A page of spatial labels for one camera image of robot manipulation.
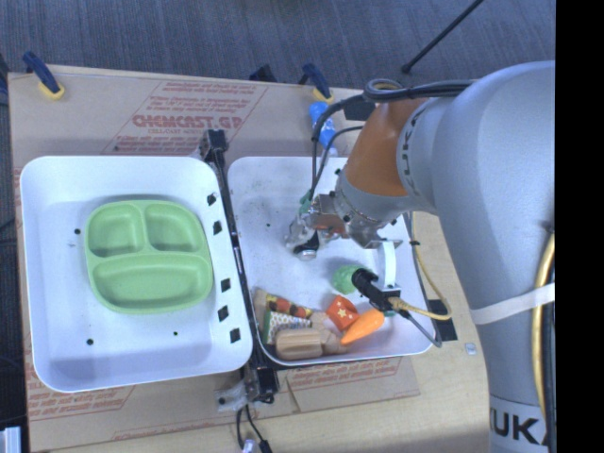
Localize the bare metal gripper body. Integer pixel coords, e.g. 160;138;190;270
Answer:
300;193;404;250

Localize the white plastic tray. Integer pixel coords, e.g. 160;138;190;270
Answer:
226;156;436;368
19;154;254;394

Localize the green broccoli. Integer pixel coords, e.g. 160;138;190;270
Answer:
331;264;365;296

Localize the pizza slice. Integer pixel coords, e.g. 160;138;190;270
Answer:
254;288;314;321

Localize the thin black and white rod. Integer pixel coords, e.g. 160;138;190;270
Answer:
212;156;266;373

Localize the orange cube with yellow star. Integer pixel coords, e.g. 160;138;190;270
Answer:
326;294;361;332

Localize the green and white patterned wedge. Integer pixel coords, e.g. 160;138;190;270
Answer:
262;310;313;344

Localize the tan wooden toy block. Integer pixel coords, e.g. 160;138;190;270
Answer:
309;311;351;356

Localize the tan wooden bread loaf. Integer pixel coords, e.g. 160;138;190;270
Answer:
274;327;325;361

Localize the orange carrot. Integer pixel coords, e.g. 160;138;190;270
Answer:
340;308;386;346

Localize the blue and white bottle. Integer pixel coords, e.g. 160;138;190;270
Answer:
308;101;339;156

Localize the green divided plate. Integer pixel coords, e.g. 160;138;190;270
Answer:
84;199;215;315

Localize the brown cardboard board, red print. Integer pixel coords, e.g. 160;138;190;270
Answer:
7;63;422;453

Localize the black cylinder on white bracket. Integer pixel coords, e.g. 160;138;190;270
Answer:
350;239;404;312

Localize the black block with thin wires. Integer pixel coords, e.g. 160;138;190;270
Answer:
198;128;231;163
242;364;280;404

